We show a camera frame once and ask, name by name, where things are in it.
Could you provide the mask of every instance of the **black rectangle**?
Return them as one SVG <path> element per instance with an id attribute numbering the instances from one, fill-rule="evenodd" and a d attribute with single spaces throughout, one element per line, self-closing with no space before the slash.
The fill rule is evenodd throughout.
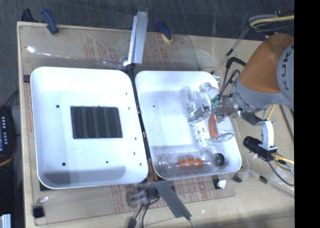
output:
<path id="1" fill-rule="evenodd" d="M 74 139 L 122 138 L 119 110 L 116 107 L 71 106 Z"/>

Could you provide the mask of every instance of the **dark floor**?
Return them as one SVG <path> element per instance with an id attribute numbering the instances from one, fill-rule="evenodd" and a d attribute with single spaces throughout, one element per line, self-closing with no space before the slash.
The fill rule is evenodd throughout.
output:
<path id="1" fill-rule="evenodd" d="M 248 26 L 250 17 L 293 12 L 295 0 L 0 0 L 0 5 L 0 102 L 5 105 L 18 89 L 16 22 L 27 8 L 39 22 L 42 21 L 41 10 L 47 8 L 57 24 L 129 30 L 137 11 L 148 11 L 148 30 L 152 32 L 158 30 L 156 23 L 163 21 L 173 34 L 237 39 Z M 293 27 L 284 32 L 294 35 Z M 264 38 L 253 30 L 245 36 L 251 40 Z M 19 104 L 17 97 L 10 100 L 10 105 L 13 104 Z M 14 161 L 5 167 L 15 174 L 19 165 L 17 153 Z M 20 200 L 21 184 L 19 180 L 18 184 L 14 183 L 9 176 L 2 168 L 0 215 L 1 211 L 10 211 L 14 206 L 14 200 L 11 204 L 5 199 L 5 195 L 10 195 L 11 186 L 14 185 L 15 195 L 18 195 L 16 205 Z"/>

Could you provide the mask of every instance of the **robotic arm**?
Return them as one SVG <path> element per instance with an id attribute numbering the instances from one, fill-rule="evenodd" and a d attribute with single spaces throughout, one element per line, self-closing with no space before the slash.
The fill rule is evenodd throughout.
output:
<path id="1" fill-rule="evenodd" d="M 261 119 L 255 113 L 273 104 L 294 109 L 294 38 L 284 33 L 273 34 L 262 42 L 232 84 L 229 95 L 212 99 L 212 113 L 260 125 L 262 142 L 248 136 L 243 144 L 261 159 L 271 161 L 272 153 L 277 151 L 273 121 Z"/>

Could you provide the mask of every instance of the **wooden table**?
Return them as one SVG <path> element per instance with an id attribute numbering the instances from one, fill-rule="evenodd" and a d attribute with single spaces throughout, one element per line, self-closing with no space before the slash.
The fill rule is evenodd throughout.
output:
<path id="1" fill-rule="evenodd" d="M 72 62 L 68 58 L 72 56 L 84 55 L 86 61 L 77 62 L 77 67 L 92 66 L 97 67 L 99 58 L 108 54 L 125 54 L 129 48 L 130 31 L 81 28 L 70 26 L 58 26 L 60 33 L 64 33 L 64 40 L 44 36 L 46 30 L 45 24 L 19 22 L 17 25 L 18 39 L 18 69 L 19 69 L 19 90 L 20 90 L 20 111 L 21 111 L 21 141 L 22 141 L 22 163 L 23 163 L 23 199 L 24 199 L 24 217 L 26 227 L 126 227 L 126 223 L 136 211 L 122 212 L 117 214 L 101 215 L 88 218 L 77 218 L 69 221 L 54 222 L 54 214 L 50 220 L 44 219 L 42 222 L 35 220 L 33 217 L 33 206 L 35 198 L 39 191 L 39 184 L 35 180 L 36 166 L 35 153 L 33 145 L 34 138 L 30 136 L 30 130 L 33 127 L 32 106 L 28 101 L 28 74 L 35 68 L 44 65 L 59 66 L 63 60 L 64 66 L 73 67 Z M 77 38 L 74 33 L 82 30 L 86 31 L 86 35 Z M 92 38 L 96 38 L 99 33 L 105 33 L 107 38 L 101 42 L 96 40 L 92 42 Z M 158 60 L 165 63 L 170 54 L 176 51 L 174 48 L 160 50 L 162 41 L 160 34 L 148 33 L 149 44 L 158 47 L 158 52 L 162 59 Z M 222 62 L 225 53 L 230 49 L 235 40 L 196 37 L 196 36 L 173 36 L 176 44 L 184 45 L 184 51 L 188 55 L 192 53 L 192 57 L 199 58 L 205 67 L 217 65 Z M 76 41 L 82 40 L 82 49 L 76 47 Z M 251 54 L 261 42 L 242 40 L 235 50 L 237 57 L 245 62 L 248 61 Z M 101 50 L 98 56 L 92 56 L 90 47 L 96 47 Z M 278 146 L 278 152 L 287 158 L 294 159 L 294 141 L 293 141 L 293 118 L 290 112 L 281 106 L 276 106 L 272 119 L 276 120 L 274 125 L 275 145 Z M 247 135 L 260 138 L 261 129 L 252 127 L 242 120 L 236 121 L 240 137 Z M 247 171 L 242 173 L 242 182 L 236 182 L 228 179 L 227 183 L 232 185 L 234 195 L 221 197 L 218 199 L 209 199 L 186 203 L 186 207 L 192 214 L 191 221 L 195 227 L 248 227 L 248 225 L 256 227 L 294 227 L 295 226 L 295 199 L 294 188 L 288 187 L 281 183 L 273 174 L 268 164 L 257 158 L 254 154 L 244 149 L 244 157 L 247 158 L 249 167 Z M 86 194 L 86 189 L 77 191 Z M 52 196 L 52 192 L 47 192 L 48 197 Z M 79 212 L 90 211 L 89 205 L 73 204 Z M 138 218 L 138 225 L 141 221 L 141 215 Z M 192 225 L 184 218 L 174 218 L 168 207 L 156 207 L 149 209 L 144 220 L 146 227 L 191 227 Z"/>

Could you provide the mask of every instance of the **white tray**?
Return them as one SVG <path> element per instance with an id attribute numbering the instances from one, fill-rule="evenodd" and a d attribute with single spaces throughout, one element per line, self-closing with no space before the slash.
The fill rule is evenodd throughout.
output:
<path id="1" fill-rule="evenodd" d="M 139 183 L 148 173 L 129 77 L 114 70 L 40 67 L 30 78 L 37 173 L 48 188 Z M 74 139 L 71 106 L 117 107 L 122 138 Z"/>
<path id="2" fill-rule="evenodd" d="M 216 151 L 224 155 L 225 164 L 210 172 L 166 176 L 158 167 L 161 153 L 197 151 L 188 124 L 187 101 L 188 93 L 198 91 L 204 82 L 218 88 L 215 78 L 203 71 L 141 71 L 136 75 L 135 84 L 153 167 L 163 179 L 231 173 L 241 167 L 235 137 L 220 144 Z"/>

